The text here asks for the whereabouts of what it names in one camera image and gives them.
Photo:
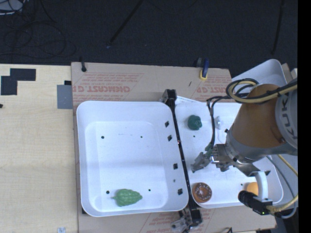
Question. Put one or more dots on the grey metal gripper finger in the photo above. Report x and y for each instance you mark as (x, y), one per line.
(201, 157)
(195, 167)

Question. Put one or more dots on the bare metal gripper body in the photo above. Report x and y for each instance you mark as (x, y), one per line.
(221, 157)

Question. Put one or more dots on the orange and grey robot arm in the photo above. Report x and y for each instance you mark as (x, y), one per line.
(257, 122)

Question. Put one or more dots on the white plastic tray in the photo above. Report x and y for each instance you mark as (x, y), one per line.
(206, 139)
(126, 159)

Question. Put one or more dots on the brown doughnut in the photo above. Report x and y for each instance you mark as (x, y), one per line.
(202, 192)

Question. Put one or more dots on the thin black rod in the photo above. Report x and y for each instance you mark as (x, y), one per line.
(179, 142)

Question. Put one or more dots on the dark green broccoli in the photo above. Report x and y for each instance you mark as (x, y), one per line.
(194, 122)

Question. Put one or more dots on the orange ball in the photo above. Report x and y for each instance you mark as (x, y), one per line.
(252, 188)

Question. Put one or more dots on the light green grapes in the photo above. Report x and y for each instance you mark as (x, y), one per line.
(126, 197)

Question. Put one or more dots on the brown cardboard board red print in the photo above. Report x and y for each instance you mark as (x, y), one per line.
(109, 86)

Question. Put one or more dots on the black cylinder on white bracket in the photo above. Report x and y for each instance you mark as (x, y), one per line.
(260, 204)

